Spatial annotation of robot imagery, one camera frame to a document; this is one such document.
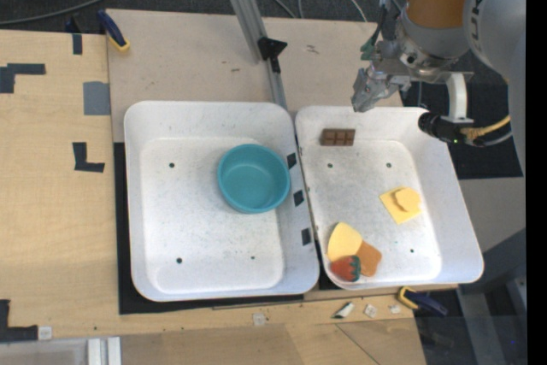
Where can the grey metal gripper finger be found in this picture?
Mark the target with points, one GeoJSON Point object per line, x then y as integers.
{"type": "Point", "coordinates": [362, 92]}
{"type": "Point", "coordinates": [386, 87]}

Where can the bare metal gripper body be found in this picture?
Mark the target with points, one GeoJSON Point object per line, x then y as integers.
{"type": "Point", "coordinates": [391, 57]}

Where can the brown chocolate bar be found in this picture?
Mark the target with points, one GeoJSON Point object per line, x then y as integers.
{"type": "Point", "coordinates": [337, 137]}

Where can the white plastic tray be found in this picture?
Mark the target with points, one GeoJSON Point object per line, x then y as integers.
{"type": "Point", "coordinates": [363, 184]}
{"type": "Point", "coordinates": [192, 218]}

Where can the pale orange toy piece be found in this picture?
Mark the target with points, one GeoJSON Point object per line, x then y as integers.
{"type": "Point", "coordinates": [408, 198]}

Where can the yellow square cheese slice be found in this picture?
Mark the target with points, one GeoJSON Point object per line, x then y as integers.
{"type": "Point", "coordinates": [399, 214]}

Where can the teal bowl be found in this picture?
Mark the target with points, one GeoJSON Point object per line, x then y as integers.
{"type": "Point", "coordinates": [253, 179]}

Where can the yellow oval slice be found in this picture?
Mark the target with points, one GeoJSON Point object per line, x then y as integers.
{"type": "Point", "coordinates": [343, 241]}

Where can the brown toast slice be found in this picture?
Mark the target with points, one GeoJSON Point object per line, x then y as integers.
{"type": "Point", "coordinates": [371, 258]}

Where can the red strawberry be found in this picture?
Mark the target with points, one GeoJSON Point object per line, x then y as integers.
{"type": "Point", "coordinates": [344, 269]}

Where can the pale wood board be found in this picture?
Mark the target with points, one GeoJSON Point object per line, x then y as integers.
{"type": "Point", "coordinates": [184, 55]}

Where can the black cylinder on white bracket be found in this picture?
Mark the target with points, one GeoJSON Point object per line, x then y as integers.
{"type": "Point", "coordinates": [440, 126]}

